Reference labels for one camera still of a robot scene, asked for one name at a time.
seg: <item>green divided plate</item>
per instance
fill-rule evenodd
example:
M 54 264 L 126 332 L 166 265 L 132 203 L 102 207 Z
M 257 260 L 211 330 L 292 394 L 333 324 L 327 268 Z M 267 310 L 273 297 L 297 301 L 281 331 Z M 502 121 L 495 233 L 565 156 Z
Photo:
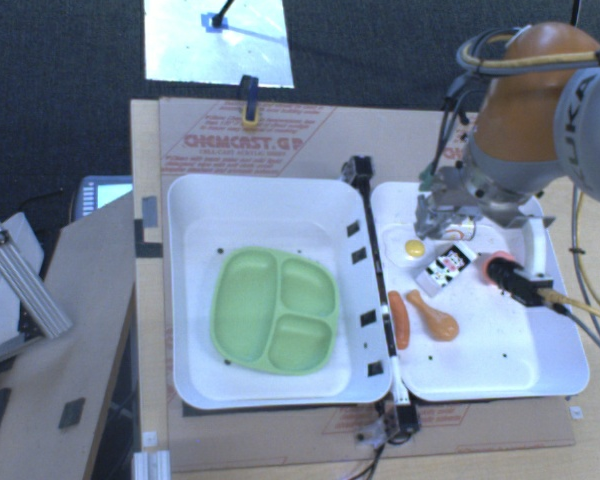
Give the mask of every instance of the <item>green divided plate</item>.
M 224 261 L 211 309 L 211 338 L 229 361 L 304 375 L 333 350 L 340 300 L 331 273 L 315 261 L 245 247 Z

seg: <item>wire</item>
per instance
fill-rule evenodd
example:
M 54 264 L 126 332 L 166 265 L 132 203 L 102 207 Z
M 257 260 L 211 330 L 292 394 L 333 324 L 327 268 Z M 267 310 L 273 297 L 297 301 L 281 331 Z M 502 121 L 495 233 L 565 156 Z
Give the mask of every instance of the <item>wire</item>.
M 38 201 L 43 201 L 45 199 L 50 199 L 52 197 L 61 196 L 64 194 L 64 188 L 60 187 L 57 190 L 53 190 L 52 192 L 47 192 L 44 194 L 39 194 L 37 196 L 32 196 L 28 199 L 25 199 L 18 205 L 18 212 L 23 212 L 25 207 L 30 205 L 31 203 L 37 203 Z
M 451 139 L 451 135 L 455 131 L 455 124 L 458 116 L 462 112 L 462 104 L 469 95 L 481 92 L 479 89 L 470 89 L 466 90 L 460 94 L 454 103 L 449 98 L 445 100 L 445 108 L 444 114 L 442 116 L 442 122 L 440 124 L 440 131 L 438 133 L 438 145 L 436 147 L 436 153 L 433 158 L 433 162 L 431 162 L 430 172 L 433 176 L 438 170 L 438 164 L 440 163 L 440 158 L 442 157 L 442 153 L 444 152 L 444 148 L 449 143 Z M 453 110 L 453 114 L 451 114 L 451 119 L 449 119 L 449 114 Z
M 484 35 L 471 38 L 458 49 L 456 60 L 460 66 L 472 73 L 495 77 L 600 66 L 600 51 L 538 55 L 506 60 L 487 60 L 472 53 L 477 51 L 476 45 L 479 43 L 508 41 L 514 36 L 515 33 L 513 32 L 502 33 L 496 31 L 486 39 Z
M 371 480 L 373 478 L 373 475 L 375 475 L 376 468 L 378 467 L 378 462 L 380 462 L 380 457 L 382 456 L 382 452 L 384 451 L 384 447 L 384 444 L 380 445 L 376 450 L 376 454 L 373 460 L 371 461 L 371 464 L 369 464 L 366 468 L 360 471 L 360 473 L 358 473 L 357 475 L 350 477 L 348 480 L 360 480 L 361 478 L 365 478 L 365 480 Z
M 551 288 L 540 288 L 538 290 L 538 295 L 540 295 L 546 302 L 551 304 L 570 304 L 572 306 L 576 306 L 592 315 L 600 318 L 600 310 L 590 306 L 589 304 L 585 304 L 584 302 L 580 302 L 576 299 L 572 299 L 563 295 Z
M 129 456 L 131 455 L 132 451 L 133 451 L 133 435 L 131 436 L 131 438 L 129 438 L 127 440 L 125 447 L 123 449 L 123 453 L 120 454 L 120 456 L 118 457 L 118 460 L 116 461 L 114 466 L 109 471 L 109 474 L 106 476 L 105 480 L 113 480 L 114 478 L 116 478 L 116 476 L 127 465 L 127 462 L 129 461 L 129 458 L 130 458 Z
M 580 190 L 577 186 L 573 186 L 573 194 L 571 198 L 571 250 L 573 252 L 573 265 L 576 273 L 576 279 L 578 280 L 578 286 L 580 287 L 580 291 L 584 298 L 586 304 L 590 304 L 589 295 L 587 293 L 587 288 L 582 276 L 582 270 L 580 268 L 579 256 L 580 254 L 577 252 L 578 249 L 578 236 L 579 236 L 579 219 L 578 219 L 578 205 L 580 199 Z M 594 327 L 596 328 L 596 332 L 598 333 L 599 339 L 595 337 L 593 332 L 586 327 L 582 322 L 576 319 L 571 313 L 568 313 L 568 316 L 576 322 L 588 335 L 591 339 L 600 347 L 600 323 L 596 319 L 595 315 L 591 315 L 591 320 L 593 322 Z
M 117 419 L 120 416 L 120 414 L 122 414 L 122 411 L 126 408 L 127 404 L 135 398 L 137 392 L 138 392 L 138 385 L 136 384 L 136 386 L 124 398 L 124 400 L 122 402 L 120 402 L 119 404 L 117 404 L 117 408 L 115 410 L 113 410 L 113 413 L 107 418 L 107 422 L 105 425 L 108 425 L 113 420 Z
M 579 192 L 577 199 L 578 199 L 578 204 L 576 207 L 576 222 L 580 222 L 580 218 L 582 216 L 583 202 L 585 199 L 584 192 Z M 585 286 L 587 287 L 587 290 L 589 291 L 589 294 L 593 297 L 593 299 L 600 306 L 600 297 L 594 290 L 593 285 L 589 279 L 589 276 L 587 275 L 586 269 L 584 268 L 584 264 L 582 263 L 582 254 L 584 253 L 584 251 L 580 247 L 580 227 L 579 226 L 576 226 L 575 245 L 574 245 L 572 252 L 574 254 L 574 260 L 578 263 L 580 273 L 582 274 L 582 279 L 584 281 Z
M 387 441 L 391 446 L 402 446 L 411 439 L 412 434 L 400 433 Z

